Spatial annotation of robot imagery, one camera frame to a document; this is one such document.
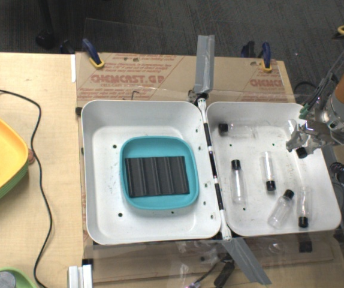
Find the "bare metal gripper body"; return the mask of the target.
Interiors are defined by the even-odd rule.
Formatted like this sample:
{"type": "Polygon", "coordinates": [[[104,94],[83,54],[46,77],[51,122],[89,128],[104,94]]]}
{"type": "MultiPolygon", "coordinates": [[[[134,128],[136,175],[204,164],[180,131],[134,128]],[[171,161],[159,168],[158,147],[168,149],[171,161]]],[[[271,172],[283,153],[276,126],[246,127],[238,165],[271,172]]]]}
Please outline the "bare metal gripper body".
{"type": "Polygon", "coordinates": [[[313,108],[306,116],[306,131],[326,143],[344,145],[344,121],[331,106],[313,108]]]}

